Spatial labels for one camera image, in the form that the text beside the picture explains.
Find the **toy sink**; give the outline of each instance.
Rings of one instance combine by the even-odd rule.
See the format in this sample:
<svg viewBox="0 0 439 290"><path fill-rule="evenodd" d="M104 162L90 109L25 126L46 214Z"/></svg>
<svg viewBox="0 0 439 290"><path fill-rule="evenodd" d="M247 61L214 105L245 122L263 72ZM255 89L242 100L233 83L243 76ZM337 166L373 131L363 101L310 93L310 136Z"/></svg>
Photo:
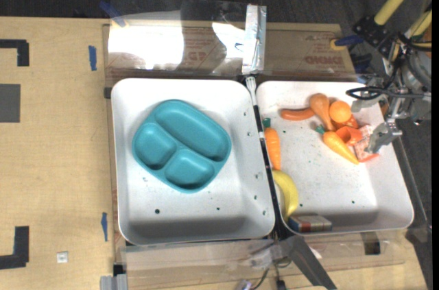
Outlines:
<svg viewBox="0 0 439 290"><path fill-rule="evenodd" d="M278 115L281 108L307 107L314 93L351 104L345 92L358 86L267 81L257 89L261 119L269 117L278 130L283 171L298 189L294 214L327 218L333 227L326 234L406 228L414 218L393 146L355 166L324 146L313 130L317 117L292 122ZM270 190L271 173L245 86L232 80L124 79L111 99L119 228L129 242L259 239L273 231L281 199ZM212 145L198 142L190 125L167 115L187 114L181 105L201 116L192 123L195 129L211 128ZM361 110L357 119L372 126L383 122L378 104ZM142 152L142 143L150 140L154 149ZM185 177L182 162L190 172L201 167L194 179Z"/></svg>

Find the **orange ball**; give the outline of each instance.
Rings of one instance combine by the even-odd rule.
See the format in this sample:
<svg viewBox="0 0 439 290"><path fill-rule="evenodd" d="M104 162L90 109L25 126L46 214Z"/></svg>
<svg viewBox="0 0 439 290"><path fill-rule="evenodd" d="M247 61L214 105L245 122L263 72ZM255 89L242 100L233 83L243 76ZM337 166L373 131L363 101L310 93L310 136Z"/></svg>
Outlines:
<svg viewBox="0 0 439 290"><path fill-rule="evenodd" d="M334 101L329 106L329 116L336 123L343 123L352 117L351 106L344 101Z"/></svg>

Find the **wooden tabletop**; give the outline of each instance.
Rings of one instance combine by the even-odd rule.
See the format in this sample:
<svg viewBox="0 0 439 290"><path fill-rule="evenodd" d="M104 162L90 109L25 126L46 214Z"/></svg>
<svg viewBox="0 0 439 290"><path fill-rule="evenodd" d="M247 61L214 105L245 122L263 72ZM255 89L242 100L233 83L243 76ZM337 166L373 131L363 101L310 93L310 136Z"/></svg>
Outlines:
<svg viewBox="0 0 439 290"><path fill-rule="evenodd" d="M0 84L21 87L20 122L0 123L0 255L14 252L15 227L29 227L29 262L1 269L0 289L99 289L101 276L112 275L115 235L103 93L108 22L0 17L0 39L25 39L30 49L28 67L17 66L16 49L0 49ZM96 49L96 70L89 47ZM348 269L346 263L329 270L338 289L426 289L414 248L402 233L389 265ZM61 252L68 252L68 262L57 261ZM289 289L310 286L303 275L283 271L293 274L284 277ZM140 289L136 284L132 279L129 289ZM275 289L273 278L260 289Z"/></svg>

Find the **teal plate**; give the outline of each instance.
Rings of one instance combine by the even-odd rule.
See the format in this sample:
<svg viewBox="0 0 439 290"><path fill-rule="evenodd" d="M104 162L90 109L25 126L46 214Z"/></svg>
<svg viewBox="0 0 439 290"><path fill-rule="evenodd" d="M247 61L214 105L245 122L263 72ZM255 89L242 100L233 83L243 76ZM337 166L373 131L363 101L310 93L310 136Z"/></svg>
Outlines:
<svg viewBox="0 0 439 290"><path fill-rule="evenodd" d="M155 107L132 140L136 161L183 193L200 191L215 179L231 149L232 141L218 123L180 100Z"/></svg>

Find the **yellow banana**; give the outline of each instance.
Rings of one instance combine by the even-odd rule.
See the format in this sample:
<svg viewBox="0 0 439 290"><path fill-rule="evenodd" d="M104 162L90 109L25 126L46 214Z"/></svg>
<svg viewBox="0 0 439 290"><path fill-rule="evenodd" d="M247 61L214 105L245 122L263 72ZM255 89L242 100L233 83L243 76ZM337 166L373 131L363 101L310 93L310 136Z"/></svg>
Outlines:
<svg viewBox="0 0 439 290"><path fill-rule="evenodd" d="M299 194L293 179L283 171L273 170L273 178L283 194L282 216L285 221L299 205Z"/></svg>

